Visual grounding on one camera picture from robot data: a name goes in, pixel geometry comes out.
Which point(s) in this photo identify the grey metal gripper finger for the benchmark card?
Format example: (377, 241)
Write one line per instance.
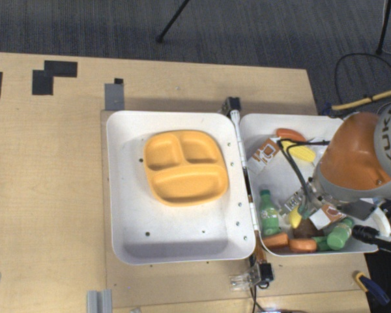
(291, 202)
(315, 207)

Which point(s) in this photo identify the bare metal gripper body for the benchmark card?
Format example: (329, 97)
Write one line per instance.
(310, 192)

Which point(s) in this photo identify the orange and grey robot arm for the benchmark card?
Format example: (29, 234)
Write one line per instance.
(355, 155)

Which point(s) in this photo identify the small white and orange carton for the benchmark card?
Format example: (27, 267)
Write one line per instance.
(326, 216)

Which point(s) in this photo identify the yellow banana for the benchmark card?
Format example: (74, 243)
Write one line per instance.
(295, 218)

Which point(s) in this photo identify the brown round toy food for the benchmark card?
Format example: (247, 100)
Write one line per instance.
(306, 229)

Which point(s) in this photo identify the green plastic bottle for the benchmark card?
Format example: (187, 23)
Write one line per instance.
(268, 217)
(339, 235)

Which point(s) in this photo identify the white plastic tray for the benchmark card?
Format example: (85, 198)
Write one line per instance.
(273, 181)
(182, 233)

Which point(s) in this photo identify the yellow corn cob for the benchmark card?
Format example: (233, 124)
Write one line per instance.
(303, 153)

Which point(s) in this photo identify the orange carrot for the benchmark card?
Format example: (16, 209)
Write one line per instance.
(276, 240)
(302, 245)

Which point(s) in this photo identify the orange sausage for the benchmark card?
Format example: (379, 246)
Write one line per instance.
(288, 133)

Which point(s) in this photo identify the thin black and white rod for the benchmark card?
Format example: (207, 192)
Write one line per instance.
(241, 142)

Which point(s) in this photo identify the orange divided plate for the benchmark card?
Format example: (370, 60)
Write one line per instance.
(185, 171)

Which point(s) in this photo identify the black cylinder on white bracket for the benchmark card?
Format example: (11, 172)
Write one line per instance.
(366, 234)

